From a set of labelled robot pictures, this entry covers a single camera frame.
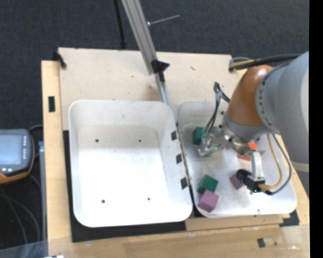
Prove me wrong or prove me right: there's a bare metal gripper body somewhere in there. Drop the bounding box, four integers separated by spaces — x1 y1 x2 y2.
207 127 251 156

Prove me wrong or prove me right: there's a green cube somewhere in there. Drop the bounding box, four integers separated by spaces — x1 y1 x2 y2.
196 174 219 194
192 126 206 146

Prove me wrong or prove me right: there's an orange cube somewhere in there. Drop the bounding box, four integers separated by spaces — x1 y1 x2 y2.
237 142 257 161

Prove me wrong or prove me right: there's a purple cube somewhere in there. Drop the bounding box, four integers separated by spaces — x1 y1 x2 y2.
197 189 220 213
229 173 244 190

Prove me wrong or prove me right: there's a white plastic tray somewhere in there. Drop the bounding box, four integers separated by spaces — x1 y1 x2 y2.
175 101 298 219
68 99 194 228

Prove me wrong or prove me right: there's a pale wood board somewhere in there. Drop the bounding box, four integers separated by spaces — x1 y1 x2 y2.
58 47 291 232

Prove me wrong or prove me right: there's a black cylinder on white bracket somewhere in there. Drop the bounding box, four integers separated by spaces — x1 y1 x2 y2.
236 150 266 194

